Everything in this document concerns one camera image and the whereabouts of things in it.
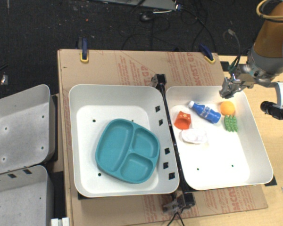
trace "orange fruit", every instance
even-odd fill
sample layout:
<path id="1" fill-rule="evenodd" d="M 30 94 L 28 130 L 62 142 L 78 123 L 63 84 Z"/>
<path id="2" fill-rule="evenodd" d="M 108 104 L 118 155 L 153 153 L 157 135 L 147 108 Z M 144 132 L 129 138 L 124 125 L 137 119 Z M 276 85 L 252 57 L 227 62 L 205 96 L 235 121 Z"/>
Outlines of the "orange fruit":
<path id="1" fill-rule="evenodd" d="M 235 112 L 235 106 L 230 101 L 224 101 L 220 105 L 220 111 L 222 115 L 232 115 Z"/>

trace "cardboard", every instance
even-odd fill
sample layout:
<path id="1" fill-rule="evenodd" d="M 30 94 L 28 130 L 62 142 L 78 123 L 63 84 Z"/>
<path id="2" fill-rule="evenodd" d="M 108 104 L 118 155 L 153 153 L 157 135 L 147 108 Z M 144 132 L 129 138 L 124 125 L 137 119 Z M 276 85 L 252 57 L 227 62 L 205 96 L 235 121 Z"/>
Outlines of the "cardboard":
<path id="1" fill-rule="evenodd" d="M 162 206 L 169 195 L 142 195 L 79 199 L 74 185 L 68 93 L 76 84 L 149 85 L 157 73 L 166 75 L 166 87 L 221 85 L 224 73 L 218 55 L 208 63 L 201 53 L 89 50 L 89 62 L 80 62 L 79 50 L 58 51 L 63 127 L 67 216 L 73 226 L 125 226 L 169 221 Z M 267 208 L 262 186 L 244 186 L 194 193 L 196 206 L 182 218 Z"/>

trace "teal divided plate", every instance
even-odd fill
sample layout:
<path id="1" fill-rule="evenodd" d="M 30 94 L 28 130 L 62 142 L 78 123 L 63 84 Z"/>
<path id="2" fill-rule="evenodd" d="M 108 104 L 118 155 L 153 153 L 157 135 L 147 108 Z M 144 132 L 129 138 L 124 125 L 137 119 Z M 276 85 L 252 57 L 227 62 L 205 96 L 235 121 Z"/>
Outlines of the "teal divided plate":
<path id="1" fill-rule="evenodd" d="M 100 137 L 95 160 L 111 176 L 129 183 L 142 183 L 151 177 L 159 150 L 159 141 L 151 131 L 134 122 L 115 119 Z"/>

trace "green object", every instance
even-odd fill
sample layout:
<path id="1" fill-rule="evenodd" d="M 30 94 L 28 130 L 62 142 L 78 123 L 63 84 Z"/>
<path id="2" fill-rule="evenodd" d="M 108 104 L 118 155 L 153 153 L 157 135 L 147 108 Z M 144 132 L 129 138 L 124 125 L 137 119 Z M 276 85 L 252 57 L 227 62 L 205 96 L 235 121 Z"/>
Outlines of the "green object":
<path id="1" fill-rule="evenodd" d="M 237 126 L 237 118 L 236 116 L 231 116 L 231 115 L 226 115 L 225 116 L 225 129 L 227 131 L 238 131 L 238 126 Z"/>

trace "black floor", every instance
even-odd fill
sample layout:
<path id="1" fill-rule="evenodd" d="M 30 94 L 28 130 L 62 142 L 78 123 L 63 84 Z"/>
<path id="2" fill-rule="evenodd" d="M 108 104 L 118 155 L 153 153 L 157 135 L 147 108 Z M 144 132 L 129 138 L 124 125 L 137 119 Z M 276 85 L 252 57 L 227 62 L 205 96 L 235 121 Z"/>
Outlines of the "black floor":
<path id="1" fill-rule="evenodd" d="M 0 98 L 39 84 L 58 93 L 57 50 L 88 49 L 198 51 L 200 42 L 220 55 L 251 46 L 263 20 L 262 0 L 178 0 L 187 11 L 156 14 L 139 21 L 147 8 L 87 0 L 0 0 Z M 1 85 L 3 76 L 7 84 Z"/>

